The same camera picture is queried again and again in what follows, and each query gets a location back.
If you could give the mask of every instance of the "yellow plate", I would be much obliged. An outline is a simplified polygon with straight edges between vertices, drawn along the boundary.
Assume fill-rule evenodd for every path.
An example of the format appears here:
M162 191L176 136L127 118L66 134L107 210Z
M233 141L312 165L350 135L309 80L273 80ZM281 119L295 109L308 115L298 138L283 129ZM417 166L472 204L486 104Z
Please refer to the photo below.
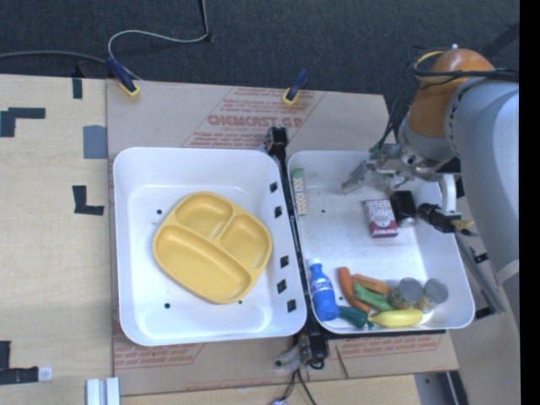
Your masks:
M252 214L212 192L183 198L154 236L154 258L179 285L212 303L245 296L272 254L272 237Z

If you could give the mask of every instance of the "blue bottle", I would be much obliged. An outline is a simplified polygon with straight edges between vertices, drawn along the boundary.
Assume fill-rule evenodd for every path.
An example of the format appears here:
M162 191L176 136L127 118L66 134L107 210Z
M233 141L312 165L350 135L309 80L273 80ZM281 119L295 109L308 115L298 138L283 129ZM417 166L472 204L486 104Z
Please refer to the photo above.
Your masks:
M322 272L321 260L310 261L310 290L315 313L320 321L331 321L338 317L339 308L330 278Z

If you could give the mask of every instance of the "red box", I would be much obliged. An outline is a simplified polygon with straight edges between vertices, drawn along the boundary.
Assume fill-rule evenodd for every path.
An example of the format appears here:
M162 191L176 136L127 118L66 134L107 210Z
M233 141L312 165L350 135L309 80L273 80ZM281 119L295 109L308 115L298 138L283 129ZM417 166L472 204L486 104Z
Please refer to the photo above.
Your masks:
M395 237L397 222L392 205L388 199L370 199L364 202L365 212L370 223L371 237Z

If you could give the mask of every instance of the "cardboard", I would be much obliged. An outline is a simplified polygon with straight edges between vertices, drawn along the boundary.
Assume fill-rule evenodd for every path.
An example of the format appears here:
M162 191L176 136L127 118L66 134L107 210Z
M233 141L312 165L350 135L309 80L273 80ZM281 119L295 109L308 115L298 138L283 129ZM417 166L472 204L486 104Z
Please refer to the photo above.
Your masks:
M118 321L112 163L130 147L255 149L269 127L287 127L288 156L302 150L368 150L381 138L388 114L372 94L301 91L293 107L283 91L244 87L139 82L136 98L107 83L110 172L113 348L115 376L123 396L225 387L283 384L290 374L273 357L292 346L278 337L225 343L145 348L131 343ZM458 364L447 332L329 341L322 370L309 381L454 370Z

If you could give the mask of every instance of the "yellow banana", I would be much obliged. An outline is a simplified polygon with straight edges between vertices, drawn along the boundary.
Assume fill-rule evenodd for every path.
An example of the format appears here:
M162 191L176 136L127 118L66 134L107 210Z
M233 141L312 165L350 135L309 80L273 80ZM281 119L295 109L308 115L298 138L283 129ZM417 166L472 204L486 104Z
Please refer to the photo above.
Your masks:
M368 317L368 321L383 327L410 327L422 321L420 309L385 310Z

